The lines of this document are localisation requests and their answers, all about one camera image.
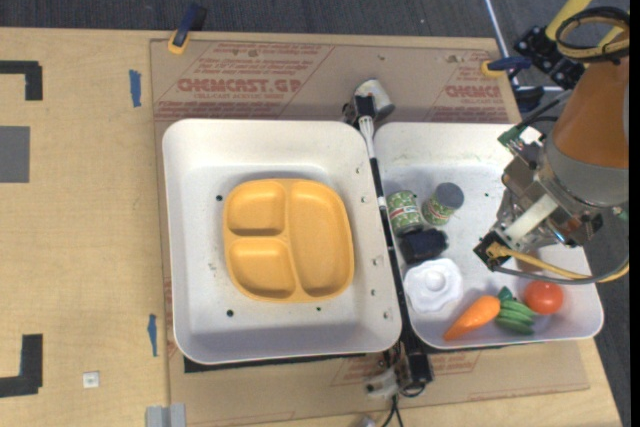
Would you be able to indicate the orange carrot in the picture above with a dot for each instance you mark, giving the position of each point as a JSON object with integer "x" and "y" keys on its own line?
{"x": 475, "y": 315}

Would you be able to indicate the orange divided plate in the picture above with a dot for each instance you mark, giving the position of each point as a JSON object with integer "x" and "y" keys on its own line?
{"x": 310, "y": 240}

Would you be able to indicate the white fried egg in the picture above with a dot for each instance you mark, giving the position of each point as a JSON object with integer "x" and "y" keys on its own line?
{"x": 433, "y": 286}

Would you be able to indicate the dark blue can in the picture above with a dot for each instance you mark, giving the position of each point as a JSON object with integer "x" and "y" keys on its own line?
{"x": 423, "y": 245}

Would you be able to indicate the orange tomato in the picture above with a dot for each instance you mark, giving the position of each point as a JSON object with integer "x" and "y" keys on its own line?
{"x": 544, "y": 297}

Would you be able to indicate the thin black and white rod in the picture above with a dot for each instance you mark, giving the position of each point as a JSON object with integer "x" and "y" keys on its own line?
{"x": 386, "y": 220}

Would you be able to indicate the green can with red band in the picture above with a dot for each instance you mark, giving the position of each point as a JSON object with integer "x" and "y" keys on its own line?
{"x": 403, "y": 212}

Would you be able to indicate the brown cardboard board red print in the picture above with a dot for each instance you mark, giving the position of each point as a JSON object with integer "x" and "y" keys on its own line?
{"x": 260, "y": 80}

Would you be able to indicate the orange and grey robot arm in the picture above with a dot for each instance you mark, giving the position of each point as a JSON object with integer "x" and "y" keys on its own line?
{"x": 595, "y": 115}

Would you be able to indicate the green pea pod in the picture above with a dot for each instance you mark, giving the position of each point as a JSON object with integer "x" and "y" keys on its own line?
{"x": 515, "y": 317}

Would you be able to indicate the white plastic tray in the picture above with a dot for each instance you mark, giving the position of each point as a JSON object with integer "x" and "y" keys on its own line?
{"x": 465, "y": 155}
{"x": 200, "y": 225}

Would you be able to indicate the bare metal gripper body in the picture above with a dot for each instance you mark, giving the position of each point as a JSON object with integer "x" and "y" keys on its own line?
{"x": 575, "y": 220}

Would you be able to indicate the green can with grey lid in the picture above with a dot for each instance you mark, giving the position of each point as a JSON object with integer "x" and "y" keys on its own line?
{"x": 442, "y": 205}

